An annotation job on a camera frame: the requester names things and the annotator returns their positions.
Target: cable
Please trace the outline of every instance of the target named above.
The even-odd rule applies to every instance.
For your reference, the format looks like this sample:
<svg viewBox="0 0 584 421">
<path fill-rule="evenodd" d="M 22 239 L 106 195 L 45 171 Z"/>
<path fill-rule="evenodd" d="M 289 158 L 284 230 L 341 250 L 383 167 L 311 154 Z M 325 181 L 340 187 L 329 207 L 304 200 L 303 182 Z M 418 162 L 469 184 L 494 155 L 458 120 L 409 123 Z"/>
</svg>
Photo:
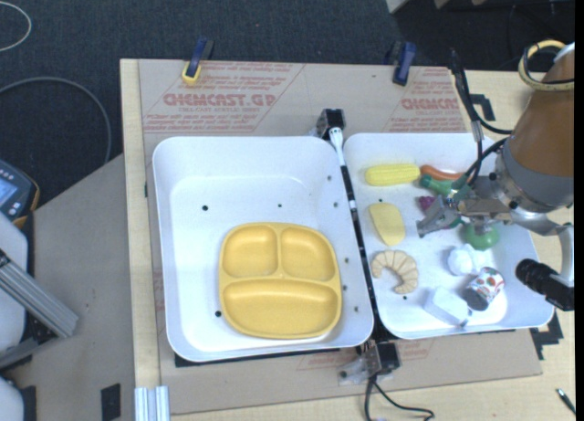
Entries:
<svg viewBox="0 0 584 421">
<path fill-rule="evenodd" d="M 17 47 L 19 44 L 23 43 L 25 41 L 25 39 L 28 38 L 28 35 L 30 35 L 30 32 L 33 29 L 33 21 L 30 19 L 30 16 L 28 16 L 28 14 L 23 9 L 21 9 L 18 5 L 10 4 L 9 2 L 4 2 L 4 1 L 0 1 L 0 5 L 14 8 L 16 11 L 20 12 L 23 16 L 25 16 L 26 21 L 28 23 L 28 30 L 26 31 L 26 33 L 23 37 L 21 37 L 18 41 L 16 41 L 15 43 L 13 43 L 9 46 L 0 47 L 0 52 L 4 52 L 4 51 L 7 51 L 9 49 L 13 49 L 14 47 Z"/>
<path fill-rule="evenodd" d="M 367 419 L 367 421 L 372 421 L 372 419 L 370 417 L 369 404 L 370 404 L 371 393 L 373 391 L 373 387 L 375 387 L 379 391 L 379 393 L 383 396 L 383 398 L 385 398 L 388 402 L 390 402 L 396 408 L 400 408 L 401 410 L 405 410 L 405 411 L 417 411 L 417 412 L 421 412 L 421 413 L 426 413 L 426 414 L 428 414 L 428 416 L 424 418 L 424 421 L 428 421 L 430 419 L 435 418 L 435 414 L 432 410 L 429 410 L 427 408 L 415 408 L 412 406 L 404 406 L 404 405 L 400 405 L 400 404 L 394 402 L 393 400 L 391 400 L 391 398 L 385 393 L 385 391 L 379 386 L 379 384 L 377 384 L 377 375 L 373 375 L 367 381 L 367 388 L 365 389 L 365 405 L 363 406 L 363 408 L 365 411 L 365 419 Z"/>
<path fill-rule="evenodd" d="M 466 176 L 470 176 L 472 172 L 475 173 L 475 175 L 473 176 L 473 179 L 469 182 L 470 185 L 472 185 L 472 183 L 475 181 L 476 176 L 478 175 L 478 172 L 480 171 L 480 165 L 483 162 L 483 160 L 489 154 L 498 151 L 503 146 L 503 144 L 505 143 L 506 140 L 507 140 L 507 138 L 501 139 L 500 141 L 493 143 L 489 148 L 487 148 L 484 152 L 482 152 L 477 157 L 476 161 L 473 164 L 470 165 L 470 167 L 464 173 Z"/>
<path fill-rule="evenodd" d="M 72 87 L 75 87 L 76 89 L 80 89 L 81 91 L 83 91 L 86 95 L 88 95 L 93 102 L 95 102 L 95 104 L 98 106 L 99 111 L 101 112 L 101 115 L 103 116 L 103 120 L 106 123 L 106 132 L 107 132 L 107 138 L 108 138 L 108 142 L 107 142 L 107 148 L 106 148 L 106 156 L 105 156 L 105 160 L 104 160 L 104 164 L 106 164 L 109 160 L 110 160 L 110 156 L 111 156 L 111 124 L 110 124 L 110 118 L 108 117 L 108 113 L 106 112 L 105 108 L 103 107 L 103 105 L 99 102 L 99 100 L 96 98 L 96 96 L 91 93 L 91 91 L 89 91 L 88 89 L 86 89 L 85 87 L 79 85 L 78 83 L 72 81 L 72 80 L 68 80 L 68 79 L 62 79 L 60 77 L 32 77 L 30 79 L 22 79 L 19 80 L 15 83 L 11 83 L 10 85 L 6 85 L 5 87 L 0 88 L 0 95 L 2 93 L 5 93 L 11 89 L 14 89 L 16 87 L 20 87 L 22 85 L 26 85 L 28 83 L 35 83 L 35 82 L 56 82 L 56 83 L 64 83 L 66 85 L 70 85 Z"/>
<path fill-rule="evenodd" d="M 519 77 L 532 89 L 538 89 L 540 91 L 570 91 L 574 90 L 574 79 L 566 80 L 556 80 L 556 81 L 538 81 L 535 80 L 529 74 L 529 69 L 527 64 L 529 60 L 536 55 L 542 49 L 553 47 L 558 50 L 558 52 L 565 47 L 565 44 L 561 41 L 556 41 L 554 39 L 546 39 L 540 41 L 533 46 L 526 47 L 523 53 L 523 57 L 519 61 Z"/>
<path fill-rule="evenodd" d="M 476 112 L 473 100 L 471 98 L 470 89 L 468 87 L 468 80 L 466 79 L 464 67 L 462 65 L 460 57 L 458 56 L 458 53 L 456 53 L 454 49 L 451 50 L 451 58 L 452 58 L 451 71 L 454 75 L 454 85 L 471 122 L 478 121 L 481 124 L 481 126 L 485 127 L 491 132 L 498 133 L 500 135 L 509 135 L 511 133 L 510 130 L 498 129 L 495 126 L 492 126 L 483 118 L 481 118 L 478 112 Z"/>
</svg>

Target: white tray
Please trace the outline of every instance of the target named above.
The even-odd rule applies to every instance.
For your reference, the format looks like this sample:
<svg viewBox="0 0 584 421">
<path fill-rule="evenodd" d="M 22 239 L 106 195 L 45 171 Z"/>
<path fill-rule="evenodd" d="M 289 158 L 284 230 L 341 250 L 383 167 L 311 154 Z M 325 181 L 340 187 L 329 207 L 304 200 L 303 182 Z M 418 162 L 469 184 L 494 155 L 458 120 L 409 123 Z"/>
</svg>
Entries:
<svg viewBox="0 0 584 421">
<path fill-rule="evenodd" d="M 484 148 L 492 141 L 485 141 Z M 420 239 L 416 220 L 423 218 L 416 197 L 432 195 L 416 184 L 373 187 L 365 182 L 364 172 L 375 164 L 415 163 L 465 171 L 475 160 L 476 145 L 471 134 L 409 134 L 359 133 L 351 136 L 344 146 L 351 182 L 359 210 L 361 231 L 369 261 L 387 247 L 375 231 L 367 211 L 379 201 L 396 205 L 406 228 L 405 239 L 393 249 L 401 249 L 414 257 L 420 273 L 416 291 L 406 299 L 392 289 L 399 279 L 391 273 L 372 279 L 379 314 L 383 325 L 404 339 L 437 337 L 455 333 L 491 332 L 545 325 L 553 315 L 553 306 L 545 298 L 522 284 L 515 275 L 516 265 L 523 258 L 537 260 L 530 234 L 521 226 L 497 225 L 499 242 L 487 253 L 488 264 L 503 275 L 506 285 L 487 310 L 475 311 L 464 328 L 448 325 L 423 309 L 428 292 L 443 286 L 458 291 L 470 281 L 456 277 L 447 267 L 446 259 L 453 247 L 461 246 L 462 228 L 441 230 Z M 481 174 L 493 170 L 495 157 L 483 162 Z"/>
<path fill-rule="evenodd" d="M 373 327 L 369 292 L 338 158 L 320 139 L 172 137 L 152 157 L 162 247 L 167 335 L 195 362 L 354 347 Z M 223 239 L 251 222 L 315 228 L 335 249 L 342 311 L 328 333 L 273 340 L 243 335 L 222 317 L 218 260 Z"/>
</svg>

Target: yellow divided plate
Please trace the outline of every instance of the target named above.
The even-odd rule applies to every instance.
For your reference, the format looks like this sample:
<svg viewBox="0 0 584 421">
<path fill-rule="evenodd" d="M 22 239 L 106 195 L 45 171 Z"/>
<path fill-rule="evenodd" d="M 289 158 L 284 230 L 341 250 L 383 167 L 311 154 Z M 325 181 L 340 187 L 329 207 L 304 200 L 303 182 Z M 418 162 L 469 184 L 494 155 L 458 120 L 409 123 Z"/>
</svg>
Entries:
<svg viewBox="0 0 584 421">
<path fill-rule="evenodd" d="M 219 260 L 219 296 L 227 321 L 261 338 L 322 335 L 339 321 L 339 267 L 329 240 L 288 223 L 232 229 Z"/>
</svg>

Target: device screen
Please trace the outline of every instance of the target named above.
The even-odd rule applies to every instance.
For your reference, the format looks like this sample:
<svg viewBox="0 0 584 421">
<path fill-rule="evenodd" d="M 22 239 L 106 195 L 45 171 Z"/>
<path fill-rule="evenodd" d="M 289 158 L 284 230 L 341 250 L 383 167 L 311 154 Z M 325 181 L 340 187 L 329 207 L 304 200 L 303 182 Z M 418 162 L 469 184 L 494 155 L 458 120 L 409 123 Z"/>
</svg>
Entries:
<svg viewBox="0 0 584 421">
<path fill-rule="evenodd" d="M 16 192 L 16 186 L 0 178 L 0 205 L 3 205 Z"/>
</svg>

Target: white sponge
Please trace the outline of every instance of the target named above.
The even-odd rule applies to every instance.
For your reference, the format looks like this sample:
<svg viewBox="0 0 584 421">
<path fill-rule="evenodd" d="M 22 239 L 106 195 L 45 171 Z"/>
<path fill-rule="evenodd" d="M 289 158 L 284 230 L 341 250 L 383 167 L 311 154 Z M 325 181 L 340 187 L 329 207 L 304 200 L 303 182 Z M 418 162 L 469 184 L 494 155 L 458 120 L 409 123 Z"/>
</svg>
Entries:
<svg viewBox="0 0 584 421">
<path fill-rule="evenodd" d="M 448 268 L 454 275 L 478 275 L 485 263 L 485 252 L 470 244 L 455 247 L 448 256 Z"/>
<path fill-rule="evenodd" d="M 468 304 L 452 291 L 438 287 L 430 291 L 423 305 L 426 312 L 450 325 L 464 326 L 468 320 Z"/>
</svg>

